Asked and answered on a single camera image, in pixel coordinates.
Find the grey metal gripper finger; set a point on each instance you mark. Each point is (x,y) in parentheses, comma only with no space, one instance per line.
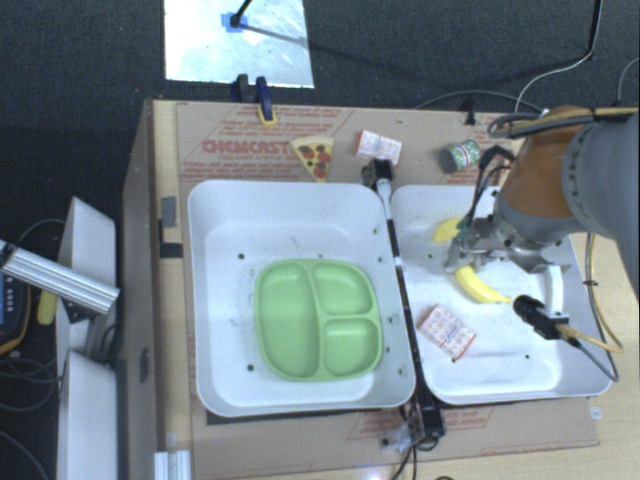
(452,257)
(481,261)

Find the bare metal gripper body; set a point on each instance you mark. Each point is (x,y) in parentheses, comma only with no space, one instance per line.
(500,245)

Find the yellow banana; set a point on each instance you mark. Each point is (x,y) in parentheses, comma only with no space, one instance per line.
(477,287)

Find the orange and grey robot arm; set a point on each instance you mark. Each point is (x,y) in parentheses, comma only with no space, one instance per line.
(595,178)

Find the thin black and white rod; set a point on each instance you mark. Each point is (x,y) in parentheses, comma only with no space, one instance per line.
(403,278)

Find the white and orange packet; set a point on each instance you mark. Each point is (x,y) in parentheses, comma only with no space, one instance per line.
(378,146)
(446,331)

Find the green and white can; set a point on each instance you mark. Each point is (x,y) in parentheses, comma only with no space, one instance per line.
(460,155)

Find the white plastic tray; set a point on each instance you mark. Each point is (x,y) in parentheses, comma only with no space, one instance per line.
(225,288)
(500,363)

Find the toy pizza slice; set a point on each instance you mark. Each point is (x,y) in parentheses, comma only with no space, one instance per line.
(314,155)

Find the green divided plate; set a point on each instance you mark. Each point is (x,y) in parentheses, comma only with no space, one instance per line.
(285,318)

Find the brown cardboard board red print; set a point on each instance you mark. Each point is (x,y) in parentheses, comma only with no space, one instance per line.
(240,133)

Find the black cylinder on white bracket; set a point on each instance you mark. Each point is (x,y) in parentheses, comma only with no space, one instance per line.
(546,324)

